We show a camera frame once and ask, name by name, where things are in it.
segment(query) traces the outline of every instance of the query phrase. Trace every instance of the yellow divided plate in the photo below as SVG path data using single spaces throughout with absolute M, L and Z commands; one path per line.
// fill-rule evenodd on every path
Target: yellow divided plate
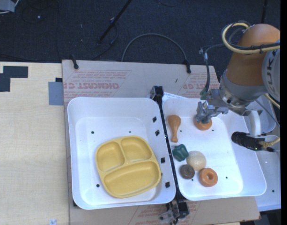
M 123 136 L 96 149 L 96 167 L 106 191 L 125 198 L 154 188 L 161 171 L 153 150 L 139 136 Z

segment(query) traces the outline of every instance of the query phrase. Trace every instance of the beige ball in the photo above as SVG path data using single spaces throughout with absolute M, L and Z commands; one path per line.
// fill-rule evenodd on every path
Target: beige ball
M 199 151 L 190 151 L 186 161 L 195 171 L 199 171 L 206 166 L 206 157 Z

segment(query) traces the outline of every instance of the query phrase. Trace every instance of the white tray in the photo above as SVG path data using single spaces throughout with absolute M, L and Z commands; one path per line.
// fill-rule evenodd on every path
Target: white tray
M 235 131 L 248 133 L 244 118 L 229 111 L 228 114 L 213 117 L 211 128 L 201 131 L 193 123 L 199 101 L 197 98 L 169 98 L 163 102 L 171 150 L 184 144 L 188 152 L 202 152 L 206 157 L 206 167 L 214 169 L 218 175 L 218 182 L 213 187 L 201 185 L 198 172 L 192 180 L 183 179 L 179 170 L 187 163 L 186 159 L 179 162 L 174 158 L 181 194 L 192 201 L 263 194 L 266 181 L 255 151 L 231 141 Z M 181 118 L 177 143 L 170 140 L 172 132 L 167 122 L 173 114 Z
M 173 200 L 176 187 L 161 114 L 155 101 L 149 98 L 77 97 L 68 104 L 67 114 L 73 198 L 80 208 L 93 210 Z M 156 187 L 144 193 L 115 198 L 103 188 L 95 151 L 108 140 L 129 135 L 140 136 L 149 143 L 162 177 Z

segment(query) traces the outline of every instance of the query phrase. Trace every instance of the black pole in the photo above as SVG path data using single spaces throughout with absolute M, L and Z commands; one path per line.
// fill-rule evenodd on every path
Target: black pole
M 100 39 L 97 41 L 97 45 L 100 45 L 102 43 L 102 40 L 105 38 L 107 33 L 110 31 L 110 29 L 114 26 L 114 24 L 117 22 L 117 20 L 120 18 L 122 13 L 125 11 L 125 9 L 128 7 L 128 5 L 131 3 L 132 0 L 128 0 L 127 3 L 124 5 L 124 7 L 120 10 L 118 15 L 111 20 L 111 24 L 107 28 L 107 30 L 103 33 L 103 35 L 100 37 Z
M 266 10 L 268 8 L 268 0 L 264 1 L 264 5 L 263 5 L 263 13 L 262 13 L 262 20 L 261 23 L 265 23 L 265 17 L 266 17 Z

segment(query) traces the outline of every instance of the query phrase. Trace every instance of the black fabric backdrop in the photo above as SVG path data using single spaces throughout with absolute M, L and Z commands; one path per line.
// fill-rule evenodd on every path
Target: black fabric backdrop
M 14 13 L 0 14 L 0 61 L 60 63 L 72 54 L 76 60 L 182 64 L 186 56 L 204 65 L 199 48 L 221 44 L 230 23 L 280 29 L 280 0 L 266 0 L 266 7 L 265 0 L 132 0 L 97 45 L 127 1 L 20 0 Z M 231 54 L 209 51 L 218 79 Z

